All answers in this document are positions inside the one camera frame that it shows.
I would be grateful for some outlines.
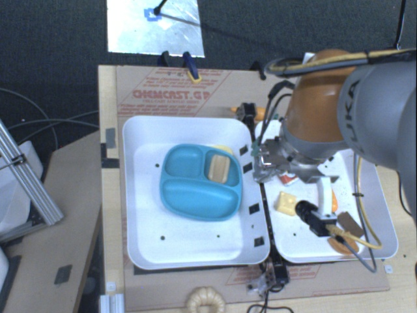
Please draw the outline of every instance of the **black floor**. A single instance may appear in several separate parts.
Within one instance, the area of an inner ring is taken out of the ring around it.
[[[198,0],[206,58],[201,68],[249,69],[254,60],[324,48],[392,47],[401,0]],[[403,48],[416,47],[417,0],[407,0]],[[51,118],[98,109],[97,66],[156,65],[156,57],[107,51],[106,0],[0,0],[0,87],[35,101]],[[42,119],[32,105],[0,91],[7,127]],[[97,114],[83,119],[98,123]],[[11,130],[21,140],[44,125]],[[57,126],[59,146],[94,131]],[[50,130],[33,138],[47,162]]]

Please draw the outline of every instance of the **blue clamp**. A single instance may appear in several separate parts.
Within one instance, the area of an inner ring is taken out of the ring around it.
[[[155,15],[153,8],[145,8],[143,10],[143,14],[145,15],[146,19],[150,22],[157,22],[158,20],[162,20],[161,15]]]
[[[184,52],[182,58],[184,59],[183,67],[188,67],[187,75],[191,79],[192,83],[200,83],[201,76],[198,73],[197,65],[195,64],[193,57],[190,55],[190,52]]]

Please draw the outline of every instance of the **blue divided tray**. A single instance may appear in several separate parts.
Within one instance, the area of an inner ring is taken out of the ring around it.
[[[214,155],[230,158],[227,181],[207,177]],[[213,147],[181,144],[165,156],[160,180],[162,203],[170,211],[188,218],[221,221],[231,218],[242,199],[242,174],[237,160]]]

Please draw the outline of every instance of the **beige ring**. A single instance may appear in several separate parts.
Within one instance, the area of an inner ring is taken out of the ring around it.
[[[226,309],[223,297],[215,289],[197,288],[187,301],[188,313],[198,313],[200,306],[210,305],[216,309],[216,313],[224,313]]]

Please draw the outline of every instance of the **yellow cable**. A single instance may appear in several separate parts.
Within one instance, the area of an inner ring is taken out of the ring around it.
[[[356,242],[359,242],[362,245],[364,245],[366,247],[369,247],[369,248],[372,248],[372,249],[381,249],[382,248],[381,240],[379,240],[377,234],[374,232],[371,224],[369,223],[369,219],[368,219],[368,217],[366,215],[365,207],[364,207],[364,204],[362,202],[362,197],[360,195],[360,191],[361,191],[361,189],[360,189],[360,172],[361,172],[361,169],[362,169],[362,157],[359,157],[359,159],[358,159],[358,165],[356,167],[356,185],[357,185],[358,190],[359,190],[359,191],[357,191],[359,193],[359,195],[358,195],[359,208],[360,208],[360,210],[362,212],[362,216],[363,216],[363,218],[365,220],[366,226],[367,226],[368,230],[371,232],[371,234],[372,234],[373,238],[375,239],[375,241],[377,242],[377,245],[373,245],[373,244],[371,244],[371,243],[369,243],[369,242],[367,242],[365,240],[362,240],[362,239],[360,239],[360,238],[352,235],[349,232],[343,231],[341,228],[338,228],[336,225],[327,225],[326,226],[326,229],[330,232],[330,234],[340,235],[342,237],[350,238],[350,239],[355,240]]]
[[[338,63],[340,61],[351,61],[357,59],[368,59],[368,58],[378,58],[389,56],[393,54],[405,53],[409,51],[415,51],[415,49],[404,49],[404,50],[381,50],[381,51],[372,51],[372,52],[358,52],[358,53],[348,53],[345,55],[338,55],[335,57],[330,57],[326,59],[320,59],[318,61],[312,61],[306,64],[298,64],[298,65],[290,65],[290,66],[277,66],[272,65],[269,67],[269,70],[273,72],[281,72],[281,71],[288,71],[288,70],[298,70],[300,68],[308,68],[308,67],[317,67],[325,64],[330,63]]]

